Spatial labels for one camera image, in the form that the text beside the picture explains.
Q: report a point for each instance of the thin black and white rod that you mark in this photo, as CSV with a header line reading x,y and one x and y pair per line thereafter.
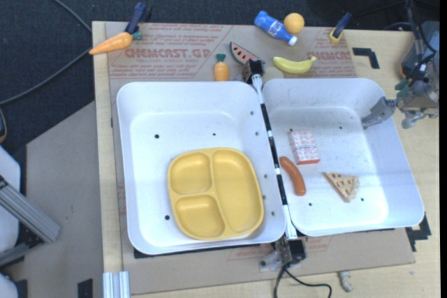
x,y
268,125

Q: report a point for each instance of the orange sausage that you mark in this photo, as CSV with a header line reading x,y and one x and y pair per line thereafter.
x,y
294,176

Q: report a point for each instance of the blue bottle with white cap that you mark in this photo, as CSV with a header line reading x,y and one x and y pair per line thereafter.
x,y
272,26

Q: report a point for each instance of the brown cardboard board, red print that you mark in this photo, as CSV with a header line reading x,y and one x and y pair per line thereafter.
x,y
167,56

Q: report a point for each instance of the white plastic tray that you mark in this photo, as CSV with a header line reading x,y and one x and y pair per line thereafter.
x,y
157,108
335,220

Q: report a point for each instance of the long orange carrot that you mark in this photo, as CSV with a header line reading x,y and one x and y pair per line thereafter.
x,y
113,42

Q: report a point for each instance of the orange ball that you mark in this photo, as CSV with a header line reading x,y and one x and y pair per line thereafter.
x,y
294,23

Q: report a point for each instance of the red watermelon slice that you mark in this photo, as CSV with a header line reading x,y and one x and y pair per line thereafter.
x,y
241,54

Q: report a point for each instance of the yellow divided plate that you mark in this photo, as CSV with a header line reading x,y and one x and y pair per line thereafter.
x,y
234,185

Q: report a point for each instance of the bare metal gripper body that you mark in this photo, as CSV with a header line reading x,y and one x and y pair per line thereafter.
x,y
424,97

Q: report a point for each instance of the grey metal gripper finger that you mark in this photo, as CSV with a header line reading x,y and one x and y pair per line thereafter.
x,y
413,118
379,111

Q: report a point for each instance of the pizza slice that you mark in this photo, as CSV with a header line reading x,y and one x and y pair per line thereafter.
x,y
344,185

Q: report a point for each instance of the yellow banana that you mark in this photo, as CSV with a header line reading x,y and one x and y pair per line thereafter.
x,y
293,65

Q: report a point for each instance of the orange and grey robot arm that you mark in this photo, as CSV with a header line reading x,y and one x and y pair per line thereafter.
x,y
429,42

